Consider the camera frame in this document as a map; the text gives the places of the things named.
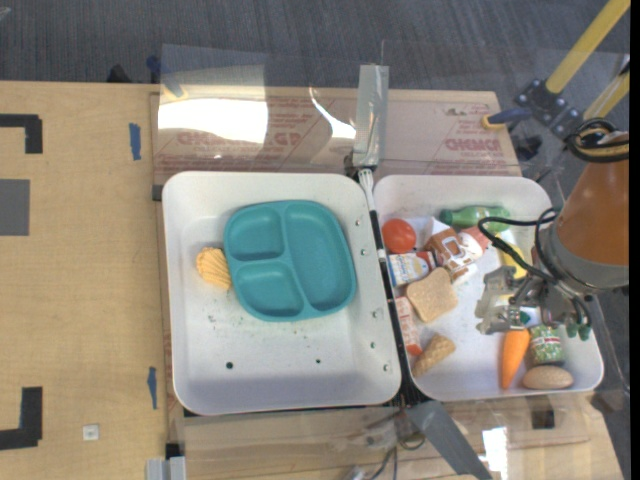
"yellow shell-shaped toy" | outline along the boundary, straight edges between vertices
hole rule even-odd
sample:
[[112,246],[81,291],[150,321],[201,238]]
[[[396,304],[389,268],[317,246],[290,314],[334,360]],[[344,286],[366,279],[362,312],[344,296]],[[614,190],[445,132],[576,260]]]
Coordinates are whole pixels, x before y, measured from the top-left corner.
[[228,290],[231,287],[231,274],[222,249],[205,247],[198,253],[196,267],[202,279]]

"toy carrot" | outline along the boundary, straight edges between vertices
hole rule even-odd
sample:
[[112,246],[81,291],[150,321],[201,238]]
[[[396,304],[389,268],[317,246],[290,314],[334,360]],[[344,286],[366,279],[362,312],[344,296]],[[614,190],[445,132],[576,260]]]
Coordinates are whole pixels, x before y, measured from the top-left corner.
[[500,371],[500,387],[508,389],[520,368],[531,340],[528,329],[512,329],[507,331],[502,345],[502,369]]

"toy bread slice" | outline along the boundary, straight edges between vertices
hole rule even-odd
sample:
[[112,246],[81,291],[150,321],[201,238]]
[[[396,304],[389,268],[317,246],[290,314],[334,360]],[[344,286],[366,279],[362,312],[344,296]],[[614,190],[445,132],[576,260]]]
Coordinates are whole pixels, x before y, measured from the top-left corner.
[[453,354],[455,350],[456,345],[453,341],[442,334],[436,333],[422,354],[418,356],[418,359],[411,369],[411,373],[414,377],[424,375],[445,357]]
[[231,274],[227,259],[221,249],[203,248],[196,258],[196,267],[202,279],[228,290],[231,287]]
[[407,287],[407,298],[424,323],[432,322],[458,305],[451,278],[443,267],[438,267],[424,279],[411,283]]

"wooden table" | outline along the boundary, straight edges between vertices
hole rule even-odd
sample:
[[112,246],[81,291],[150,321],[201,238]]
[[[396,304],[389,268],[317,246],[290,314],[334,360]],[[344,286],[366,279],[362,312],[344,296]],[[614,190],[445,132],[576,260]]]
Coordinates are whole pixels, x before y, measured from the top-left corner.
[[[2,432],[24,423],[22,388],[42,388],[41,439],[37,446],[0,450],[1,478],[144,478],[145,461],[164,456],[176,422],[169,422],[167,410],[159,203],[151,198],[150,99],[158,89],[0,82],[0,114],[37,114],[43,120],[41,154],[25,154],[23,129],[0,128],[0,179],[29,180],[30,199],[28,234],[0,236],[0,443]],[[138,159],[131,147],[135,125]],[[154,372],[155,406],[148,383]],[[565,427],[564,444],[527,441],[509,451],[510,477],[526,472],[527,478],[541,479],[621,478],[601,414],[585,395],[561,403],[581,422],[573,432],[579,438],[568,439]],[[523,407],[507,404],[500,410],[517,420]],[[448,409],[464,426],[464,415],[476,414],[478,407]],[[487,414],[495,416],[495,407]],[[481,434],[474,433],[482,418],[472,419],[466,430],[482,453]],[[190,420],[178,422],[190,436],[189,478],[237,477],[237,464],[212,468],[206,453],[215,454],[216,439],[229,436],[241,448],[251,428],[242,422],[229,426],[229,419]],[[97,439],[90,425],[99,426]],[[367,469],[379,458],[374,454]],[[260,453],[254,459],[260,461]],[[453,475],[428,444],[399,459],[399,478]],[[246,456],[243,461],[251,462]],[[347,470],[341,466],[304,478],[338,479]],[[273,476],[273,470],[253,467],[250,475],[300,478],[282,471]],[[391,478],[390,471],[380,478]]]

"white plastic tray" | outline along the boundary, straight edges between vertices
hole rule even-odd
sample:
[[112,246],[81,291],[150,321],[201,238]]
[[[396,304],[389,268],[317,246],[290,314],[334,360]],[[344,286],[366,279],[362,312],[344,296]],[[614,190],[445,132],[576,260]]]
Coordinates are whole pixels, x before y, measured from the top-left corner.
[[[489,176],[387,176],[374,188],[374,198],[380,225],[393,217],[401,217],[419,226],[420,220],[438,217],[445,208],[466,205],[501,205],[514,219],[535,220],[551,207],[546,192],[526,178]],[[502,233],[507,241],[515,241],[524,254],[533,245],[532,228],[511,227]],[[418,237],[424,243],[425,237]],[[435,332],[452,339],[457,349],[423,376],[414,379],[416,386],[427,396],[441,401],[460,401],[544,394],[521,386],[524,365],[516,375],[513,387],[502,390],[499,385],[499,357],[504,335],[483,335],[476,329],[480,319],[475,307],[481,298],[484,274],[500,266],[498,254],[490,248],[476,263],[478,272],[456,288],[458,306],[429,326],[419,322],[421,343],[424,346]],[[569,339],[560,327],[561,340],[567,361],[564,367],[574,377],[571,388],[563,391],[588,391],[602,381],[604,365],[595,336],[583,342]]]
[[[357,289],[344,309],[300,322],[265,322],[233,289],[205,283],[195,259],[222,247],[227,220],[255,203],[316,201],[349,243]],[[362,189],[345,176],[184,172],[162,193],[173,350],[173,382],[200,415],[376,405],[401,374]]]

